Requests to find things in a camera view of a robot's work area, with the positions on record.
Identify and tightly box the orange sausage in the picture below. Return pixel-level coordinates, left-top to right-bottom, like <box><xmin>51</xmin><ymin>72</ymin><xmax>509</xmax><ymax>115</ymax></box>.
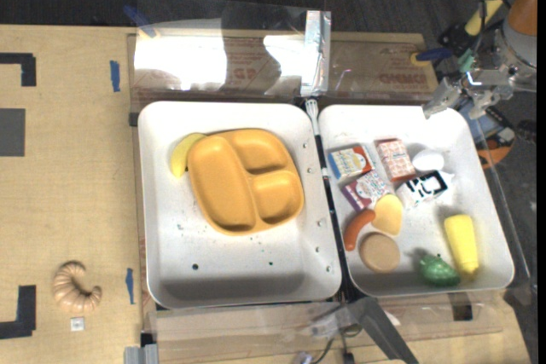
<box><xmin>343</xmin><ymin>208</ymin><xmax>377</xmax><ymax>252</ymax></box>

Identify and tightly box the yellow bottle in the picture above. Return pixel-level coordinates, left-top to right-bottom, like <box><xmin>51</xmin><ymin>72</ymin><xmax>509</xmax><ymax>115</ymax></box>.
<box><xmin>443</xmin><ymin>213</ymin><xmax>480</xmax><ymax>276</ymax></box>

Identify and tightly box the brown round biscuit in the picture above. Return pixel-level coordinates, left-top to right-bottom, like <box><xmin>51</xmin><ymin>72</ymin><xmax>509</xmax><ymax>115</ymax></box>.
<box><xmin>357</xmin><ymin>231</ymin><xmax>402</xmax><ymax>274</ymax></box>

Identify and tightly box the white plastic tray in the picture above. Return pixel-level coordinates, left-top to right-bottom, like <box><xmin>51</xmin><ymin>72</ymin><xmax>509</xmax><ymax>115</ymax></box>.
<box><xmin>317</xmin><ymin>103</ymin><xmax>516</xmax><ymax>298</ymax></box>
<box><xmin>136</xmin><ymin>100</ymin><xmax>343</xmax><ymax>309</ymax></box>

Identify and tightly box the orange divided plate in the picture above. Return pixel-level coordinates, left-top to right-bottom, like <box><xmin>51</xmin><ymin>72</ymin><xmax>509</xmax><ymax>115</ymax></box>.
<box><xmin>186</xmin><ymin>128</ymin><xmax>305</xmax><ymax>237</ymax></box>

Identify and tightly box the white egg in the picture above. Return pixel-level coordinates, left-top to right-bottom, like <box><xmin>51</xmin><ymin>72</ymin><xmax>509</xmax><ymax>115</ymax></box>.
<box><xmin>411</xmin><ymin>148</ymin><xmax>446</xmax><ymax>174</ymax></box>

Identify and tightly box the beige croissant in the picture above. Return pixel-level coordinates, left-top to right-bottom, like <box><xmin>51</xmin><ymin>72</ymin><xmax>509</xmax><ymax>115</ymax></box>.
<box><xmin>51</xmin><ymin>260</ymin><xmax>103</xmax><ymax>315</ymax></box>

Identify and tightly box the black and white carton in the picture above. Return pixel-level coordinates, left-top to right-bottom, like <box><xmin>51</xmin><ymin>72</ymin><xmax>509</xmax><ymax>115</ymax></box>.
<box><xmin>395</xmin><ymin>169</ymin><xmax>455</xmax><ymax>211</ymax></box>

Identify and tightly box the purple and white carton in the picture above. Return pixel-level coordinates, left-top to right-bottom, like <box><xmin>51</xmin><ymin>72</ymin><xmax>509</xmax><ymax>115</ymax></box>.
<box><xmin>340</xmin><ymin>170</ymin><xmax>392</xmax><ymax>212</ymax></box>

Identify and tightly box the blue and white carton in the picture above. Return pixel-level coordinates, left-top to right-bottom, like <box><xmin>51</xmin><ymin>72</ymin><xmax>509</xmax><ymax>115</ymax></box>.
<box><xmin>327</xmin><ymin>144</ymin><xmax>376</xmax><ymax>181</ymax></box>

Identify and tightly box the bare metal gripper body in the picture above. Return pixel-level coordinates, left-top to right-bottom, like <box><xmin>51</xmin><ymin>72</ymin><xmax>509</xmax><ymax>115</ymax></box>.
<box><xmin>457</xmin><ymin>61</ymin><xmax>537</xmax><ymax>100</ymax></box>

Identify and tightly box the orange and white carton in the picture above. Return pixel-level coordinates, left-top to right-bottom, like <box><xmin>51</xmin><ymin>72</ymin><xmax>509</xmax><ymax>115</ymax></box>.
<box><xmin>374</xmin><ymin>137</ymin><xmax>417</xmax><ymax>183</ymax></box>

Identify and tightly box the yellow banana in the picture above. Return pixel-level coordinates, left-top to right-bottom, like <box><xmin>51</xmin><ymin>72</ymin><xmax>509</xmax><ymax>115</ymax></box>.
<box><xmin>170</xmin><ymin>132</ymin><xmax>208</xmax><ymax>179</ymax></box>

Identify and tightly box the yellow cheese slice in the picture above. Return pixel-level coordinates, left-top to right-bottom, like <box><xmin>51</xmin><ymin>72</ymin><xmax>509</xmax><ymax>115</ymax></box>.
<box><xmin>370</xmin><ymin>193</ymin><xmax>404</xmax><ymax>237</ymax></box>

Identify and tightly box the green broccoli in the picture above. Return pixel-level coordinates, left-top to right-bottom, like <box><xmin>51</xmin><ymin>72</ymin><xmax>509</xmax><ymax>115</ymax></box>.
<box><xmin>416</xmin><ymin>252</ymin><xmax>462</xmax><ymax>288</ymax></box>

